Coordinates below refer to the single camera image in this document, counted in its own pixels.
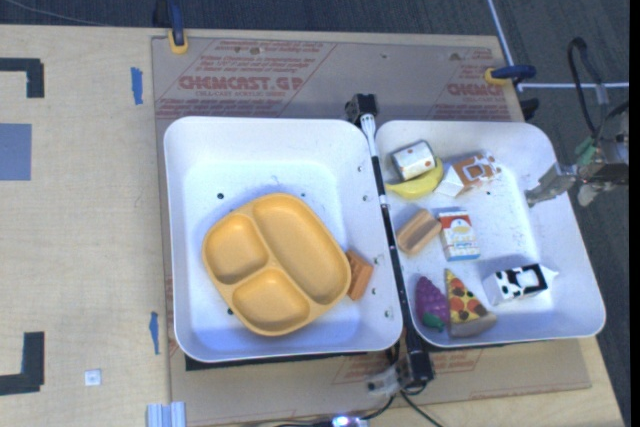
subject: toy food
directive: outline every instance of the toy food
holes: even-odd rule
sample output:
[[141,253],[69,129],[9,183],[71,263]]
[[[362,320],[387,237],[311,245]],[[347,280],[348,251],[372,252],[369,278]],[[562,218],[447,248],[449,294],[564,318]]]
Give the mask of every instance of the toy food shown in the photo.
[[534,263],[494,272],[482,280],[491,304],[533,297],[548,290],[557,272]]
[[497,317],[488,311],[466,285],[446,269],[449,300],[449,334],[456,337],[476,336],[493,327]]
[[442,160],[436,157],[436,166],[426,173],[396,184],[386,183],[385,187],[405,199],[418,199],[433,192],[442,180],[444,167]]
[[429,278],[420,276],[416,284],[415,309],[420,322],[442,331],[449,322],[449,303]]
[[455,197],[474,187],[493,180],[501,169],[495,165],[491,153],[477,153],[469,158],[453,162],[438,185],[438,192]]
[[475,260],[480,257],[476,234],[465,210],[441,212],[438,218],[442,224],[440,235],[448,261]]
[[358,253],[349,249],[346,253],[351,267],[351,284],[347,290],[347,295],[357,301],[363,295],[373,274],[373,265],[362,258]]
[[391,162],[402,180],[410,180],[436,167],[436,158],[426,141],[418,141],[391,155]]
[[408,255],[417,254],[442,230],[442,224],[427,210],[421,208],[396,234],[398,247]]

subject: small box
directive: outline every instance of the small box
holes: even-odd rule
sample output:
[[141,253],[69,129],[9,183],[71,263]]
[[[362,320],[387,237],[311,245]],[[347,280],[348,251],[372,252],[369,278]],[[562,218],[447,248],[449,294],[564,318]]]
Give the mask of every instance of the small box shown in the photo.
[[442,224],[440,235],[448,261],[475,260],[480,257],[476,234],[465,210],[442,212],[438,218]]
[[436,191],[456,197],[493,180],[500,172],[501,169],[496,166],[496,159],[491,153],[477,153],[450,164]]
[[538,263],[494,272],[482,280],[487,297],[496,305],[513,299],[533,297],[548,290],[557,272]]
[[420,176],[436,167],[436,157],[426,141],[418,141],[391,154],[396,171],[403,181]]

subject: clamp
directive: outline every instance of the clamp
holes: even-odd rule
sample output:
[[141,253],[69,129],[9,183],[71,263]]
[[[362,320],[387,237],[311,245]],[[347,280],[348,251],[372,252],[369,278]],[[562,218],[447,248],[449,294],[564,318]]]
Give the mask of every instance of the clamp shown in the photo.
[[184,31],[184,22],[180,7],[173,0],[156,0],[153,12],[153,26],[171,29],[168,33],[169,46],[174,54],[185,54],[189,41]]
[[[487,84],[495,86],[506,86],[509,80],[514,87],[518,87],[520,82],[526,79],[532,79],[536,76],[536,69],[529,64],[518,64],[513,66],[504,66],[502,68],[487,68],[484,72],[484,80]],[[533,118],[536,110],[540,106],[537,98],[520,101],[520,109],[526,121]]]

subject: wooden table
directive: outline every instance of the wooden table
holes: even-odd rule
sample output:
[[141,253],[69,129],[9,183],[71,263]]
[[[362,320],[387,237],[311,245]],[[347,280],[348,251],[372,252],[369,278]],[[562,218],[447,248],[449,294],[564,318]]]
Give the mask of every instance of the wooden table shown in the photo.
[[[45,382],[0,396],[12,426],[144,425],[171,401],[150,38],[159,29],[0,26],[0,57],[40,59],[45,98],[0,73],[0,122],[32,125],[31,179],[0,181],[0,375],[21,372],[23,334],[45,333]],[[267,39],[301,33],[192,31]],[[303,34],[305,39],[431,45],[495,38]],[[142,71],[144,103],[131,92]],[[594,338],[580,341],[592,387],[429,406],[444,425],[623,425]],[[85,372],[100,369],[100,386]],[[409,408],[374,426],[424,425]]]

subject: toy pizza slice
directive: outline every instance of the toy pizza slice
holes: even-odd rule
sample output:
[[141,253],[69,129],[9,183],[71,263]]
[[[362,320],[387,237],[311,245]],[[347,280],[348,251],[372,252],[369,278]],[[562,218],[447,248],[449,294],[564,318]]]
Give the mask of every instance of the toy pizza slice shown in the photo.
[[496,323],[497,317],[449,269],[446,270],[446,280],[451,336],[476,336]]

